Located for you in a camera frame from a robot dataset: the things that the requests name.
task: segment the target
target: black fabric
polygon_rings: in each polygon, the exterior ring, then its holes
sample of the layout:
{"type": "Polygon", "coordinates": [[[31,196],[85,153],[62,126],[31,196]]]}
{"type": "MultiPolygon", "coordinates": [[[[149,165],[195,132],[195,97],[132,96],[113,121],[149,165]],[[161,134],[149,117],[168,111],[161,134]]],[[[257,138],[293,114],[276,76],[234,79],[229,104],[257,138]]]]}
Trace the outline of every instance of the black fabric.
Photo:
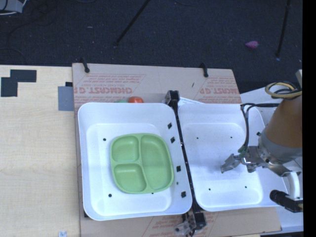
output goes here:
{"type": "Polygon", "coordinates": [[[0,64],[71,66],[81,57],[99,64],[204,63],[232,69],[241,93],[276,81],[298,85],[303,0],[291,0],[279,60],[287,0],[150,0],[114,48],[145,1],[29,0],[23,13],[0,16],[0,64]],[[245,46],[252,40],[256,49],[245,46]]]}

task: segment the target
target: light wood surface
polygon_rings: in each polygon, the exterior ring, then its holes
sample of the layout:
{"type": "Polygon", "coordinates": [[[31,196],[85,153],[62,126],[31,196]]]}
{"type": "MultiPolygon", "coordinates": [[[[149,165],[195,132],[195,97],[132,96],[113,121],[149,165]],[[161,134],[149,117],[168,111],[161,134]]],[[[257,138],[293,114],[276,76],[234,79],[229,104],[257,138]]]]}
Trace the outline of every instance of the light wood surface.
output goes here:
{"type": "Polygon", "coordinates": [[[0,66],[37,70],[18,83],[17,97],[0,97],[0,236],[80,236],[74,112],[58,110],[58,86],[71,67],[0,66]]]}

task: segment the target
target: cardboard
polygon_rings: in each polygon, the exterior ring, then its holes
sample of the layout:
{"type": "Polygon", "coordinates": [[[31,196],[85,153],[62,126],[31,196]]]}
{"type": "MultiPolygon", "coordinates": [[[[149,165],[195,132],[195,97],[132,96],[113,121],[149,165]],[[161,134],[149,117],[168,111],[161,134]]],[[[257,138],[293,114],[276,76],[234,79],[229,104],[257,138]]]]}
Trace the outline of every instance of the cardboard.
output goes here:
{"type": "MultiPolygon", "coordinates": [[[[110,221],[93,221],[84,216],[78,132],[78,109],[87,102],[116,102],[140,96],[146,103],[164,102],[169,90],[178,90],[181,97],[202,103],[241,103],[232,70],[201,68],[154,67],[132,65],[73,64],[74,106],[79,182],[79,209],[82,237],[179,237],[175,226],[181,215],[141,217],[110,221]]],[[[280,231],[274,207],[204,212],[207,225],[196,231],[196,237],[224,237],[280,231]]]]}

